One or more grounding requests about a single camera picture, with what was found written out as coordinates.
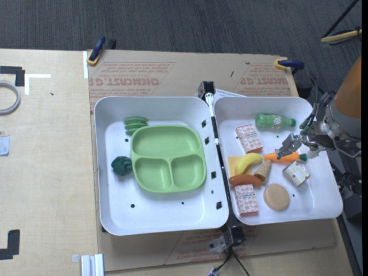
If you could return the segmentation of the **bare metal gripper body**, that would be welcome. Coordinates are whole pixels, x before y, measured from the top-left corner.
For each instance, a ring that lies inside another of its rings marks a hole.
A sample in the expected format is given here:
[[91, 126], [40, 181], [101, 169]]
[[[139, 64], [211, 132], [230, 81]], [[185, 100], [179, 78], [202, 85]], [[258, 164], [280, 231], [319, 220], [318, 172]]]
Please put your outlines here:
[[304, 139], [307, 146], [320, 145], [351, 158], [362, 156], [358, 146], [361, 142], [361, 120], [358, 118], [325, 116], [322, 121], [313, 122]]

